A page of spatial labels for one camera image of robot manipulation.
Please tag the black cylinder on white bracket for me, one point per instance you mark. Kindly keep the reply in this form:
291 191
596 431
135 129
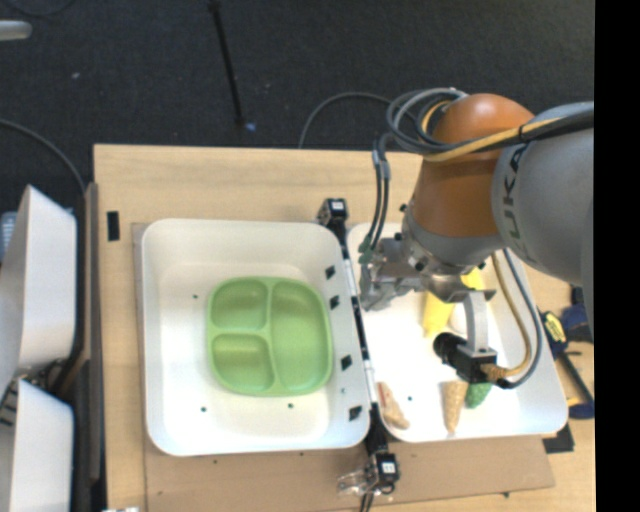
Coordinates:
467 356

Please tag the yellow banana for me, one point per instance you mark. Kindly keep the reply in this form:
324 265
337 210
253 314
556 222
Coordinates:
435 315

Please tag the green toy broccoli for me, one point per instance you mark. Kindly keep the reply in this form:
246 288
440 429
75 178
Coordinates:
477 395

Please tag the green divided plate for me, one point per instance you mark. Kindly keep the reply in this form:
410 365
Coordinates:
295 335

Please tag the beige toy bread piece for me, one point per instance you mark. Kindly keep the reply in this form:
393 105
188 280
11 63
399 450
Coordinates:
394 410

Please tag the beige waffle cone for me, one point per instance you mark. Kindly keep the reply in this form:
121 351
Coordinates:
453 405

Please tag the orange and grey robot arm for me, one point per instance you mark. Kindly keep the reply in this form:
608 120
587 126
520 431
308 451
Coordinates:
460 190

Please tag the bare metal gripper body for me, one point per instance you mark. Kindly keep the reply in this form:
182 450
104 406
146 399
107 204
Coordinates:
395 275

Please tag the white plastic tray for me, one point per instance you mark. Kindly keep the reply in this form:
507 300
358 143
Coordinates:
410 350
175 350

